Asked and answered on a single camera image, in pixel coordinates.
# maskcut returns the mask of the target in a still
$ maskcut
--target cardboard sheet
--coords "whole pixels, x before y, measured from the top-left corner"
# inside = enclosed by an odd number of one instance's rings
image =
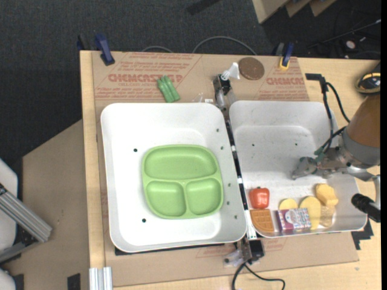
[[[119,256],[115,253],[109,236],[100,114],[105,106],[116,102],[164,102],[156,82],[163,75],[172,79],[181,97],[179,102],[213,103],[212,80],[245,56],[121,52],[114,52],[113,56],[115,64],[105,66],[99,53],[93,52],[105,259],[106,266],[112,267],[114,286],[233,274],[235,268],[223,265],[223,257],[235,249],[233,244]],[[297,58],[291,58],[287,71],[279,69],[279,57],[257,59],[265,69],[261,79],[247,80],[241,76],[240,80],[231,81],[238,100],[308,100]],[[262,241],[265,256],[253,266],[257,272],[358,260],[351,233]]]

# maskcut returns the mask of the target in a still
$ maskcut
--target gray cable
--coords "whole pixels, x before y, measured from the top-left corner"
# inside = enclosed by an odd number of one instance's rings
[[[151,50],[151,49],[153,49],[153,48],[156,48],[156,49],[158,49],[158,50],[165,50],[165,51],[168,51],[168,52],[170,52],[170,53],[173,53],[173,51],[171,51],[170,49],[168,49],[168,48],[166,48],[166,47],[163,47],[163,46],[157,46],[157,45],[146,47],[146,48],[144,48],[142,51]]]
[[[213,36],[213,37],[209,37],[208,39],[205,39],[203,41],[201,41],[198,45],[196,45],[196,47],[193,49],[192,53],[195,53],[196,50],[205,42],[207,41],[210,41],[210,40],[215,40],[215,39],[225,39],[225,40],[231,40],[231,41],[234,41],[244,47],[246,47],[249,51],[251,51],[254,55],[258,55],[251,47],[249,47],[248,45],[246,45],[245,43],[241,42],[240,40],[237,40],[237,39],[234,39],[233,37],[229,37],[229,36]]]

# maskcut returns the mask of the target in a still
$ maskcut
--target blue clamp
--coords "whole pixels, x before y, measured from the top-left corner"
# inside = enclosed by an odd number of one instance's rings
[[[289,69],[289,61],[291,57],[291,53],[293,52],[293,43],[288,43],[285,49],[284,55],[281,57],[281,60],[279,61],[279,68],[281,70],[288,70]]]
[[[102,51],[101,58],[105,65],[112,65],[113,63],[115,63],[115,60],[110,53],[108,40],[106,39],[106,37],[102,33],[97,33],[95,42],[96,47],[100,51]]]

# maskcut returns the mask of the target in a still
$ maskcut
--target green object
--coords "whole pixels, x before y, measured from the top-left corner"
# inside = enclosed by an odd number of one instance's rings
[[[176,91],[174,84],[168,76],[163,76],[157,80],[157,86],[164,95],[166,102],[171,103],[180,100],[179,93]]]
[[[145,153],[141,171],[146,202],[159,217],[204,217],[223,205],[218,161],[203,146],[154,147]]]

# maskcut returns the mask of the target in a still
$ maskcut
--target black floor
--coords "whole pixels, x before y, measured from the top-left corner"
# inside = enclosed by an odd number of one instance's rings
[[[306,6],[293,18],[278,10],[262,25],[252,0],[0,0],[0,158],[12,163],[81,119],[77,37],[104,33],[112,50],[151,45],[191,53],[202,40],[229,36],[259,55],[293,42],[294,56],[380,59],[380,24],[318,47],[309,45],[380,19],[381,0],[338,0],[320,16]],[[343,52],[346,40],[355,52]],[[198,53],[250,54],[235,42],[212,40]]]

